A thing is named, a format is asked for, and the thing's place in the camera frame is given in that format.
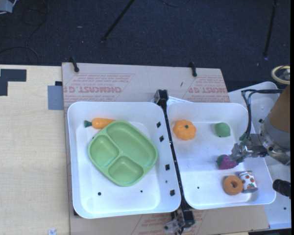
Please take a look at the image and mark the black cylinder on white bracket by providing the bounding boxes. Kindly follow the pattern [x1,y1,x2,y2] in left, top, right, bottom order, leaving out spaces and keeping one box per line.
[272,179,292,199]

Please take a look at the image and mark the brown cardboard board red print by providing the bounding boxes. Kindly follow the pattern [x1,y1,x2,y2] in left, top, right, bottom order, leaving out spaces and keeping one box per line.
[61,62,270,235]

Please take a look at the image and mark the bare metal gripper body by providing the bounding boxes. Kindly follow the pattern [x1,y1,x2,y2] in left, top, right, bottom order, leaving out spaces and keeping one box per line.
[244,130,291,166]

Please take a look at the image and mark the orange carrot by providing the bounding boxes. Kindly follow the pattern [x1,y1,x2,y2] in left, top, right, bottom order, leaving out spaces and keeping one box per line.
[83,117,117,130]

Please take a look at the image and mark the thin black and white rod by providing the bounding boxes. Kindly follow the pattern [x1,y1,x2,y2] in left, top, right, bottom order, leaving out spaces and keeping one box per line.
[161,98,191,221]

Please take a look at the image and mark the orange doughnut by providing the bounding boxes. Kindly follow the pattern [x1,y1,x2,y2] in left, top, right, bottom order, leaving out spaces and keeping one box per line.
[222,175,244,196]

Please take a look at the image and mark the green lime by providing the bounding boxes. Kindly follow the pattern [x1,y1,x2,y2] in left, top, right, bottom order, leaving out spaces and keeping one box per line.
[214,122,231,139]

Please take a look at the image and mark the green divided plate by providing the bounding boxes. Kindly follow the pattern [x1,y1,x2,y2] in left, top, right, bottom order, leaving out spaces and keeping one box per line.
[87,120,159,188]

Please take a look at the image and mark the white plastic tray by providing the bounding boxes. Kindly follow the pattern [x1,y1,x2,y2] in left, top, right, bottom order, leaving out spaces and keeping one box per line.
[67,101,182,219]
[166,102,277,211]

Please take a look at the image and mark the purple grapes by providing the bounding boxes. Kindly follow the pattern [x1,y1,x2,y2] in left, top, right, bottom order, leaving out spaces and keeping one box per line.
[216,154,240,170]

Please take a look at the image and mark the white can with orange print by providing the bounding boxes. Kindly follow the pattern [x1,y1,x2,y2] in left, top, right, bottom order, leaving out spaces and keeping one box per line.
[238,170,259,194]

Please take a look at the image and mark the orange pumpkin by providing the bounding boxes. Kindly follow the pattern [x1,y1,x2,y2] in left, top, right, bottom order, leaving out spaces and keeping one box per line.
[172,119,197,141]

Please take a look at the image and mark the black block with thin wires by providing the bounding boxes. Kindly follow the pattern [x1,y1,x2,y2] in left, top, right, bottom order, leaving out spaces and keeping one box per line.
[153,89,169,105]
[179,209,196,229]

